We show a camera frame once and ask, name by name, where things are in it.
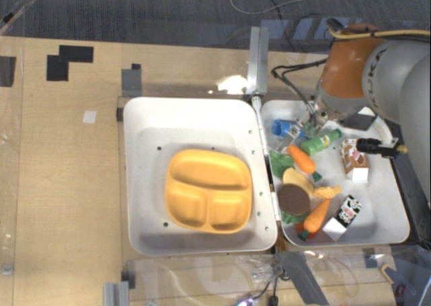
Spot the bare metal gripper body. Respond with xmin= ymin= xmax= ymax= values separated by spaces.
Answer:
xmin=302 ymin=100 xmax=338 ymax=130

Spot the green lettuce leaf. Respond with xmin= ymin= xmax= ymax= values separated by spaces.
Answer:
xmin=269 ymin=150 xmax=296 ymax=179
xmin=279 ymin=210 xmax=309 ymax=226

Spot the green bottle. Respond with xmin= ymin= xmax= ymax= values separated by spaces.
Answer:
xmin=300 ymin=128 xmax=343 ymax=157

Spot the orange carrot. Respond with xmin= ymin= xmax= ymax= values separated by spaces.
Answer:
xmin=298 ymin=198 xmax=332 ymax=242
xmin=287 ymin=144 xmax=323 ymax=183

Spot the yellow potato slice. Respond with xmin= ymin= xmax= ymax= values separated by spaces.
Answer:
xmin=281 ymin=166 xmax=316 ymax=198

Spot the brown and white carton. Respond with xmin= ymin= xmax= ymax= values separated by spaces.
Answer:
xmin=339 ymin=138 xmax=370 ymax=185

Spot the brown round biscuit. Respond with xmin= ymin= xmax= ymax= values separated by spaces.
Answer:
xmin=276 ymin=183 xmax=312 ymax=216

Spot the yellow corn cob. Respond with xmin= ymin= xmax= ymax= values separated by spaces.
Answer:
xmin=312 ymin=185 xmax=343 ymax=200

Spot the orange divided plate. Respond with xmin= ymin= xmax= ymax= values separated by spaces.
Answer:
xmin=164 ymin=148 xmax=255 ymax=235

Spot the black and white milk carton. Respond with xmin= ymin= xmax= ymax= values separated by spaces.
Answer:
xmin=322 ymin=194 xmax=364 ymax=243

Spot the white plastic tray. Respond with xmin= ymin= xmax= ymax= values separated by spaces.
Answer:
xmin=261 ymin=99 xmax=411 ymax=249
xmin=123 ymin=96 xmax=279 ymax=257

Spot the pale wood board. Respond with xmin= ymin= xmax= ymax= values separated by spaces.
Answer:
xmin=0 ymin=35 xmax=418 ymax=306

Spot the black cylinder on white bracket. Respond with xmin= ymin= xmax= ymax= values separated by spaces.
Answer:
xmin=340 ymin=107 xmax=407 ymax=158

